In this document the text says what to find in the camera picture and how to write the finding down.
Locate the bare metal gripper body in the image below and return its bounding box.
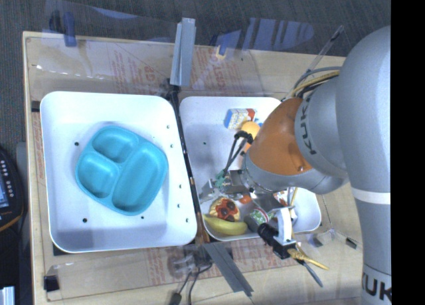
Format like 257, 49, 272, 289
225, 169, 284, 213

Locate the pizza slice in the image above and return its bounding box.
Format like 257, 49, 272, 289
209, 196, 241, 223

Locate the thin black and white rod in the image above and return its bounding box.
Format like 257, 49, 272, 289
169, 92, 209, 245

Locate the yellow banana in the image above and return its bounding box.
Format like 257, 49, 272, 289
203, 213, 248, 236

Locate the green and white can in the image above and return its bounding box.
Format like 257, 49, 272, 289
244, 209, 275, 233

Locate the white plastic tray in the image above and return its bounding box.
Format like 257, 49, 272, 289
178, 96, 322, 242
39, 90, 199, 254

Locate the blue white and red carton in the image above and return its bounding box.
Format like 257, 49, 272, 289
224, 108, 257, 130

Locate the blue divided plate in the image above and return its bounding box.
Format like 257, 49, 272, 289
74, 125, 169, 217

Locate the brown cardboard board red print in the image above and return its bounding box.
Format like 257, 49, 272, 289
26, 37, 346, 300

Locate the black block with thin wires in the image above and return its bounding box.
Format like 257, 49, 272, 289
164, 79, 181, 99
194, 246, 213, 267

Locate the black cylinder on white bracket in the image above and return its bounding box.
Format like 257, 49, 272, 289
257, 207, 298, 260

